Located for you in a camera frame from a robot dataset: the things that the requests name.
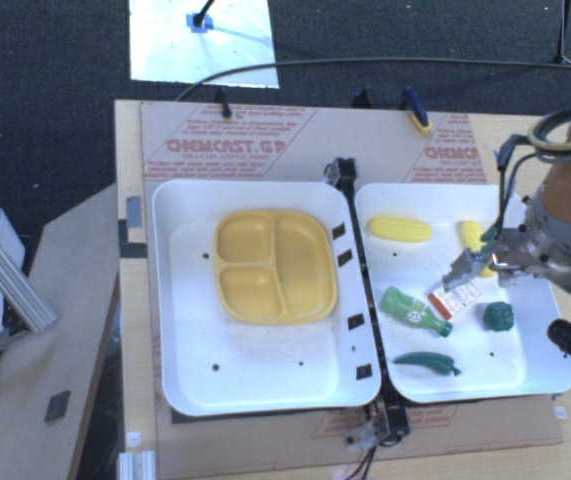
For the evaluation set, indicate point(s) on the thin black and white rod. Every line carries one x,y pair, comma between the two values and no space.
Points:
365,278

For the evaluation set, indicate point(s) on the white plastic tray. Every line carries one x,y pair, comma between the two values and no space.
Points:
495,368
245,363

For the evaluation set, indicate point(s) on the yellow corn cob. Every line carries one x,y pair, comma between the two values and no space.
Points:
470,235
399,229

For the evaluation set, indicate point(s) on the brown cardboard board red print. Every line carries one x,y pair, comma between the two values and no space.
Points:
265,143

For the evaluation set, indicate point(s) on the dark green broccoli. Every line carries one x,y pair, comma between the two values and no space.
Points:
498,316

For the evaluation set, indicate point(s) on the white and orange packet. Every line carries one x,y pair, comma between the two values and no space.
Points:
457,300

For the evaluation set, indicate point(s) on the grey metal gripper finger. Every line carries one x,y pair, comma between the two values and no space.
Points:
512,277
461,269

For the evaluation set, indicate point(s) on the yellow divided plate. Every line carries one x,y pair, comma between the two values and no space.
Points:
295,263

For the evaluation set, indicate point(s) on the green chili pepper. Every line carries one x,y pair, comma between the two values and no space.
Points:
427,361

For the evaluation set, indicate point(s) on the green plastic bottle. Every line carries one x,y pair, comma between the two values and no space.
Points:
407,308

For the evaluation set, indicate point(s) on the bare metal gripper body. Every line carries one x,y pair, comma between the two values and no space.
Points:
525,249

